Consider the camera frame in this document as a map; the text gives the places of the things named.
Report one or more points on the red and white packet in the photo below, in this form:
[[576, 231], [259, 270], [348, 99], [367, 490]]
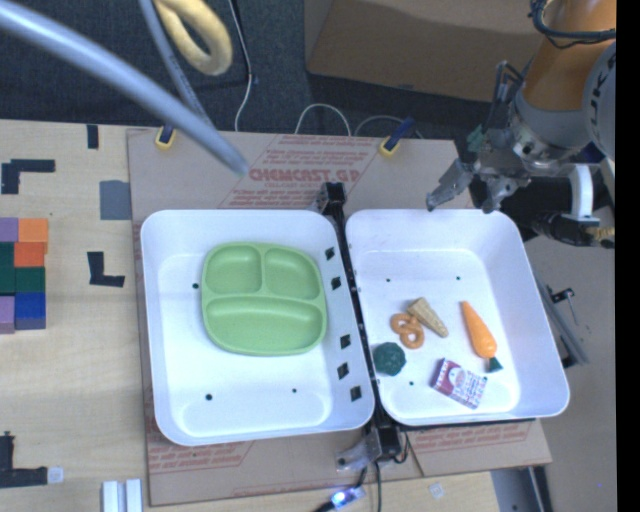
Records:
[[457, 382]]

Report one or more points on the purple cube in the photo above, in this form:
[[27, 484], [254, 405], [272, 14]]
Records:
[[8, 230], [6, 315]]

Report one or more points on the black cylinder on white bracket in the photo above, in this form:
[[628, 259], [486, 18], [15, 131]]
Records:
[[582, 195]]

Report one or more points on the brown cardboard box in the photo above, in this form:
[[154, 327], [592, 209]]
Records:
[[420, 45]]

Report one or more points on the white plastic tray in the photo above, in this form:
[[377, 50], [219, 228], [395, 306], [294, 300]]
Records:
[[250, 400], [450, 250]]

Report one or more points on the orange pretzel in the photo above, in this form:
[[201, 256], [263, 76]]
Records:
[[412, 337]]

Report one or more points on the beige ice cream cone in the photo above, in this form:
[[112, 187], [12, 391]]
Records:
[[429, 316]]

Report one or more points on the white rectangular block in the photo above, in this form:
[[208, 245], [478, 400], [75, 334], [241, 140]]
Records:
[[111, 496], [134, 495]]

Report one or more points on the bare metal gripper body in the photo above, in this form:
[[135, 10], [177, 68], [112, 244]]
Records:
[[502, 155]]

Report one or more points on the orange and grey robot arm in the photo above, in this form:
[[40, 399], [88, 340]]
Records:
[[560, 70]]

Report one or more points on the green broccoli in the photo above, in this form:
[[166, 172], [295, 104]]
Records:
[[389, 359]]

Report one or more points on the orange cube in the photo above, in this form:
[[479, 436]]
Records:
[[34, 230], [30, 255]]

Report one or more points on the orange carrot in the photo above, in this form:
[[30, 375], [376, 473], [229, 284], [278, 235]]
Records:
[[478, 330]]

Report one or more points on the brown cardboard board red print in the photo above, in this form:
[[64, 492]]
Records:
[[200, 170]]

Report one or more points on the green cube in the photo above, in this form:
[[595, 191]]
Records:
[[6, 270], [30, 280]]

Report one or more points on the green divided plate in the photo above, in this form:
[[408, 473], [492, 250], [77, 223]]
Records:
[[260, 320]]

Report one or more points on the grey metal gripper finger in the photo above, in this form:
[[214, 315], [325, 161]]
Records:
[[450, 187], [496, 194]]

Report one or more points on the blue cube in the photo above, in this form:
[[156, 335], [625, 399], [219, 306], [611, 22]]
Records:
[[30, 310]]

